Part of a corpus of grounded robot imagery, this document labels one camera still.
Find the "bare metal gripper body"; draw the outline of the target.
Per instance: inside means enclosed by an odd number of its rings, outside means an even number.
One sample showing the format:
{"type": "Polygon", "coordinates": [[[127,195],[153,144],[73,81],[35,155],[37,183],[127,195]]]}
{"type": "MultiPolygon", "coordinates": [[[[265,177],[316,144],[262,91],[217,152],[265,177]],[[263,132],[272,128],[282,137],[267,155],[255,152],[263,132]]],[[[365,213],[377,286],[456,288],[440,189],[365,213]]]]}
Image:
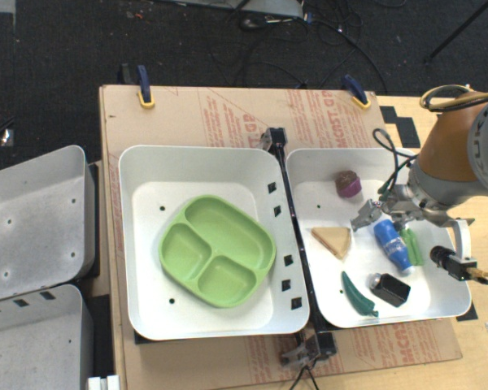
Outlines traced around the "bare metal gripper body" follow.
{"type": "Polygon", "coordinates": [[[392,215],[407,215],[411,221],[426,221],[439,228],[450,228],[454,219],[448,215],[449,207],[430,197],[422,188],[410,184],[396,184],[381,195],[381,209],[392,215]]]}

